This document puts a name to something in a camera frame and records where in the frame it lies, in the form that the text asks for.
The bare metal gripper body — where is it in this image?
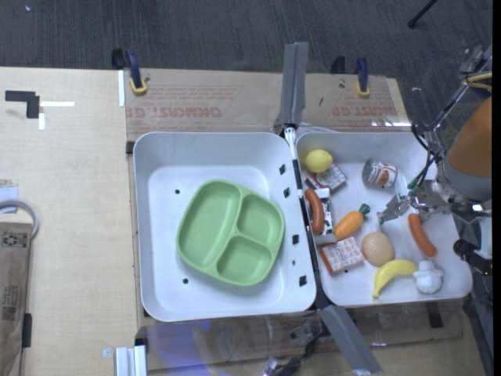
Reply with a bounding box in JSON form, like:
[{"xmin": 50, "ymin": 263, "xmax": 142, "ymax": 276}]
[{"xmin": 410, "ymin": 179, "xmax": 457, "ymax": 216}]

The orange sausage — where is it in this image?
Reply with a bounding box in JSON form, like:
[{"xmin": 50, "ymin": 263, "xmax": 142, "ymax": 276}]
[
  {"xmin": 407, "ymin": 212, "xmax": 438, "ymax": 259},
  {"xmin": 304, "ymin": 187, "xmax": 326, "ymax": 235}
]

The white can orange print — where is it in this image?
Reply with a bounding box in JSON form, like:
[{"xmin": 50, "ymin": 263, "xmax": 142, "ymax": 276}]
[{"xmin": 361, "ymin": 158, "xmax": 398, "ymax": 189}]

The beige bread roll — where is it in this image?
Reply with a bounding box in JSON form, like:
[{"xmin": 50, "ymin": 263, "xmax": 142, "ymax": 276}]
[{"xmin": 360, "ymin": 231, "xmax": 396, "ymax": 268}]

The orange carrot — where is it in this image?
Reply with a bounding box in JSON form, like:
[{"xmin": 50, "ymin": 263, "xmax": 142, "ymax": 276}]
[{"xmin": 333, "ymin": 203, "xmax": 372, "ymax": 243}]

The yellow banana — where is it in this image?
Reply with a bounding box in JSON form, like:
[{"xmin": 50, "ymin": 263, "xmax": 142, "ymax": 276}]
[{"xmin": 371, "ymin": 258, "xmax": 419, "ymax": 299}]

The white plastic bottle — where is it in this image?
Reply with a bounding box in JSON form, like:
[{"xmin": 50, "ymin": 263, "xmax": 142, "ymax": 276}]
[{"xmin": 413, "ymin": 259, "xmax": 445, "ymax": 295}]

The white carton dark print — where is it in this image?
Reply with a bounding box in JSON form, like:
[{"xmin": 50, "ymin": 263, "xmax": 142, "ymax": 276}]
[{"xmin": 312, "ymin": 187, "xmax": 338, "ymax": 247}]

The white and purple packet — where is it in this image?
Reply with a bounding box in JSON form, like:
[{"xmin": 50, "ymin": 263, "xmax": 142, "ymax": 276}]
[{"xmin": 305, "ymin": 163, "xmax": 349, "ymax": 193}]

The orange and white carton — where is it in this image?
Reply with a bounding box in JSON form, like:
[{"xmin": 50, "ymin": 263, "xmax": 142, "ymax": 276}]
[{"xmin": 318, "ymin": 236, "xmax": 366, "ymax": 277}]

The white plastic tray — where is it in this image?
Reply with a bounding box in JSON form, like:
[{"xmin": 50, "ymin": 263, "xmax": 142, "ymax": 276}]
[
  {"xmin": 295, "ymin": 131, "xmax": 474, "ymax": 309},
  {"xmin": 132, "ymin": 131, "xmax": 318, "ymax": 324}
]

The yellow lemon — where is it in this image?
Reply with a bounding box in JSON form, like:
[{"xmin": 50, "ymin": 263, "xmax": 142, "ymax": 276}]
[{"xmin": 304, "ymin": 148, "xmax": 334, "ymax": 174}]

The green divided plate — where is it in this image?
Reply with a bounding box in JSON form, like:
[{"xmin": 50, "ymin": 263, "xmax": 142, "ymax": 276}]
[{"xmin": 175, "ymin": 179, "xmax": 287, "ymax": 288}]

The brown cardboard board red print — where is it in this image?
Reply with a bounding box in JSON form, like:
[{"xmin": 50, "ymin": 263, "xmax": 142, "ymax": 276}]
[{"xmin": 124, "ymin": 67, "xmax": 463, "ymax": 371}]

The brown paper bag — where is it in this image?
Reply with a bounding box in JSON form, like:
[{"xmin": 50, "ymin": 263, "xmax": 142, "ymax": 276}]
[{"xmin": 0, "ymin": 221, "xmax": 34, "ymax": 376}]

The black cylinder on white bracket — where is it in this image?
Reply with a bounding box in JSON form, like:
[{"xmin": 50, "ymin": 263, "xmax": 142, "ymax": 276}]
[{"xmin": 452, "ymin": 217, "xmax": 493, "ymax": 277}]

